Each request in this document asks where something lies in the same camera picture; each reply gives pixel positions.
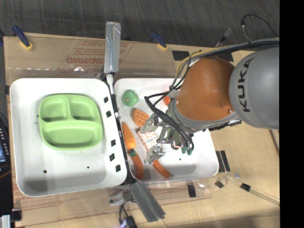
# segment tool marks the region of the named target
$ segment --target green plate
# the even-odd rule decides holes
[[[103,137],[96,103],[76,94],[49,95],[39,107],[39,127],[44,143],[57,150],[80,150],[97,145]]]

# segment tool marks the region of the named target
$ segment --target orange waffle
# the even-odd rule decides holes
[[[132,114],[133,121],[136,123],[137,126],[141,127],[146,124],[146,121],[149,118],[149,115],[147,113],[142,112],[141,110],[138,110],[137,108],[134,109]]]

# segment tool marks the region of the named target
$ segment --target dark gray carpet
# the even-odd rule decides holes
[[[160,34],[168,44],[214,47],[228,28],[227,44],[272,38],[279,33],[280,0],[0,0],[0,26],[12,36],[17,24],[26,32],[105,37],[107,21],[120,22],[122,39],[149,41]],[[0,52],[0,110],[6,112],[4,60]]]

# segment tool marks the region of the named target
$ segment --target white tray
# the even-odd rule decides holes
[[[169,90],[169,85],[171,85],[172,82],[173,79],[171,78],[123,78],[118,80],[114,85],[121,122],[126,122],[131,129],[136,139],[135,151],[138,153],[142,162],[146,158],[147,152],[136,134],[139,131],[139,127],[132,120],[132,110],[138,108],[148,115],[151,115],[152,111],[146,104],[144,96],[166,92]],[[134,107],[128,107],[122,102],[123,94],[127,90],[133,90],[139,96],[140,101]],[[157,99],[158,97],[151,98],[151,101],[154,102]],[[160,101],[156,106],[164,112],[167,110],[167,106],[163,101]],[[160,131],[161,128],[155,131],[157,136],[159,136]],[[195,147],[192,155],[182,154],[181,150],[175,151],[169,144],[164,144],[163,148],[166,155],[161,157],[159,162],[164,168],[170,171],[171,176],[165,178],[161,176],[152,165],[144,163],[144,178],[141,181],[181,181],[214,176],[219,170],[219,163],[210,132],[206,130],[205,132],[200,131],[194,134],[193,142]],[[131,160],[129,160],[129,162],[133,176],[135,176],[133,163]]]
[[[83,94],[98,105],[104,135],[90,149],[58,151],[47,147],[40,135],[38,109],[51,94]],[[10,87],[12,133],[17,185],[28,196],[38,197],[120,185],[127,170],[110,93],[97,79],[23,78]]]

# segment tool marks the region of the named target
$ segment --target green bowl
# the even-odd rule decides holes
[[[44,143],[57,150],[96,146],[103,137],[96,103],[76,94],[49,95],[39,107],[39,127]]]

